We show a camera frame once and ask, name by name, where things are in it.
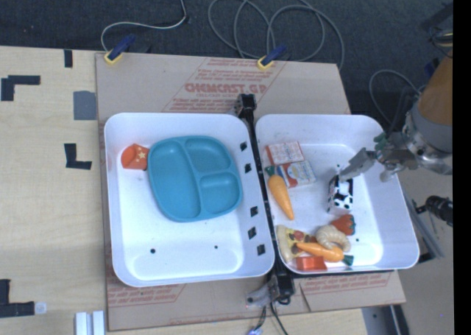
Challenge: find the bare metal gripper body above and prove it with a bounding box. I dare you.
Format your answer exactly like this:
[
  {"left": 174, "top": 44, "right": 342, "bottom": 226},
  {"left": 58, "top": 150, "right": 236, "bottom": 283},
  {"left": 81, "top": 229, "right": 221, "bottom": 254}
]
[{"left": 375, "top": 131, "right": 454, "bottom": 183}]

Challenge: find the black and white cow carton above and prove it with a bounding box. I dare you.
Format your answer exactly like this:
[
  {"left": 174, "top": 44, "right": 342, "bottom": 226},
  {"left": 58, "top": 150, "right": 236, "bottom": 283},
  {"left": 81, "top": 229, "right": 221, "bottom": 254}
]
[{"left": 326, "top": 174, "right": 355, "bottom": 214}]

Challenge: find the white plastic tray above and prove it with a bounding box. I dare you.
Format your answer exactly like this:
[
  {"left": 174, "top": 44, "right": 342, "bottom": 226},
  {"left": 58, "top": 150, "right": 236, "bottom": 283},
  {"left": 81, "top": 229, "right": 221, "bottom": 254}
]
[
  {"left": 103, "top": 111, "right": 276, "bottom": 288},
  {"left": 254, "top": 113, "right": 421, "bottom": 275}
]

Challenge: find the white carton with orange print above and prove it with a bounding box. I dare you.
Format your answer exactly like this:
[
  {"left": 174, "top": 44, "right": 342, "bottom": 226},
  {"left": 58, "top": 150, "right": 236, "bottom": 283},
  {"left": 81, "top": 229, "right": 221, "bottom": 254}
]
[{"left": 275, "top": 159, "right": 317, "bottom": 189}]

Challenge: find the orange and white carton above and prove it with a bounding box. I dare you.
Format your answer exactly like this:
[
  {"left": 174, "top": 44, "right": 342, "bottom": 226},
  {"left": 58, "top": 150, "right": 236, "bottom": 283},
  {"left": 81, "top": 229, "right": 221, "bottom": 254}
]
[{"left": 265, "top": 141, "right": 305, "bottom": 166}]

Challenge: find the beige croissant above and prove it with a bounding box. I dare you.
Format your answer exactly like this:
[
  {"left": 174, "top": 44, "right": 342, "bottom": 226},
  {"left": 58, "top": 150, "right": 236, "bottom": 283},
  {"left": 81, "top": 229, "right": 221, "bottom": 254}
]
[{"left": 315, "top": 224, "right": 353, "bottom": 253}]

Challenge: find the orange carrot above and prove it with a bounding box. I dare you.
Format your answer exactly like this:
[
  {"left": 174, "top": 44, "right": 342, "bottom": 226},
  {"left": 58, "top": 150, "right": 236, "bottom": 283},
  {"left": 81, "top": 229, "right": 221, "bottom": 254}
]
[
  {"left": 296, "top": 241, "right": 355, "bottom": 267},
  {"left": 264, "top": 166, "right": 296, "bottom": 222}
]

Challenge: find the thin black rod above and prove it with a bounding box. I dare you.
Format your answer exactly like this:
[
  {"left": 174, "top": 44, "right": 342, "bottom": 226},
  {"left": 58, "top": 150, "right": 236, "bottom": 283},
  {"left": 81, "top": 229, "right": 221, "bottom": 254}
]
[{"left": 241, "top": 114, "right": 283, "bottom": 278}]

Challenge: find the pizza slice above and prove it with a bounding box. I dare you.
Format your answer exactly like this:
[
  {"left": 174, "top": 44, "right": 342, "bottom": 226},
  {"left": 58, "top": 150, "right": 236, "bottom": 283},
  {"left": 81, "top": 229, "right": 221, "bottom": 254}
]
[{"left": 275, "top": 224, "right": 317, "bottom": 264}]

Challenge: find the red cube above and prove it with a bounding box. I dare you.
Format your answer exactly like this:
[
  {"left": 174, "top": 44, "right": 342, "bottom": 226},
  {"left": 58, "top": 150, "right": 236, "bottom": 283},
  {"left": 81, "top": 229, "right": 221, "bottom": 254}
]
[{"left": 295, "top": 255, "right": 328, "bottom": 272}]

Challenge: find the blue divided plate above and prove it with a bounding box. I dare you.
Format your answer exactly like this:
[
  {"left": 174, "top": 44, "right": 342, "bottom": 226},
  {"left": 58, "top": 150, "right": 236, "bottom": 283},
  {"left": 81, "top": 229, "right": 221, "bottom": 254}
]
[{"left": 146, "top": 135, "right": 244, "bottom": 223}]

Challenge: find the brown cardboard board red print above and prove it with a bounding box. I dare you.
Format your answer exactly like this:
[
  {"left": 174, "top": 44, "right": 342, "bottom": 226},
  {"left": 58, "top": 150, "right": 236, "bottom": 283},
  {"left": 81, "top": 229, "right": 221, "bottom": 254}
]
[{"left": 94, "top": 52, "right": 407, "bottom": 331}]

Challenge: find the black cylinder on white bracket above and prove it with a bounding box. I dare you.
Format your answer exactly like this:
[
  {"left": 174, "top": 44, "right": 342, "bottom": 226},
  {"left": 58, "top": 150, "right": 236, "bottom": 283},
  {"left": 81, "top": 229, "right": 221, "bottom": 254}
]
[{"left": 411, "top": 195, "right": 454, "bottom": 227}]

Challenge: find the black block with thin wires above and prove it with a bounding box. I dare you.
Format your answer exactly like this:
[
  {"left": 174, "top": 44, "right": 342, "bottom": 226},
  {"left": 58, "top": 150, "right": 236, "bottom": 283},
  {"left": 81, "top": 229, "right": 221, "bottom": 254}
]
[
  {"left": 235, "top": 93, "right": 258, "bottom": 119},
  {"left": 274, "top": 270, "right": 296, "bottom": 300}
]

